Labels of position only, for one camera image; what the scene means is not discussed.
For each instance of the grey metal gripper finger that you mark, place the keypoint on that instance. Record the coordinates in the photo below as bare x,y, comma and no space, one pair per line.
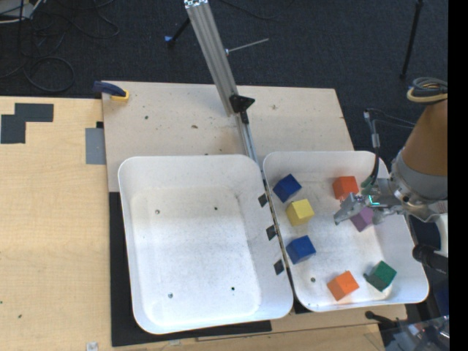
387,213
349,208

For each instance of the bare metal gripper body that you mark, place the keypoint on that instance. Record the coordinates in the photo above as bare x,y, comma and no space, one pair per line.
409,201

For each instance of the purple cube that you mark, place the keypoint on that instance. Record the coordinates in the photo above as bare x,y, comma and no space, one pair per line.
362,219

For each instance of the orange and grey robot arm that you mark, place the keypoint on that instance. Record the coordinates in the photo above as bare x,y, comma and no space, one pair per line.
428,148

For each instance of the red-orange cube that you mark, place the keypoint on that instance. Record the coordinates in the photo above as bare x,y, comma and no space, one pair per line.
344,186

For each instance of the white plastic tray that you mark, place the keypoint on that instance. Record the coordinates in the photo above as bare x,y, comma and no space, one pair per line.
340,254
194,254

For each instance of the yellow cube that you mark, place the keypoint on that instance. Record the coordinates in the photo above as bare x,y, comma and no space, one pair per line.
300,212

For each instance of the green cube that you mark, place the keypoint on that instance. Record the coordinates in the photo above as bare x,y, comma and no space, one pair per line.
381,276

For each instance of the blue cube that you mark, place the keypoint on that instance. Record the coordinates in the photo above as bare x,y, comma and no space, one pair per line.
300,249
287,188

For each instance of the orange cube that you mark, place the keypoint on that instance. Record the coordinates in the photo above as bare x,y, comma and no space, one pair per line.
342,286

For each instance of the pale wood board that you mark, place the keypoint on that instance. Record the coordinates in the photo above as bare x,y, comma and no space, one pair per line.
175,130

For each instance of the black cylinder on white bracket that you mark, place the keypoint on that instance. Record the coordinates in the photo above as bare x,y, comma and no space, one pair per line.
429,256

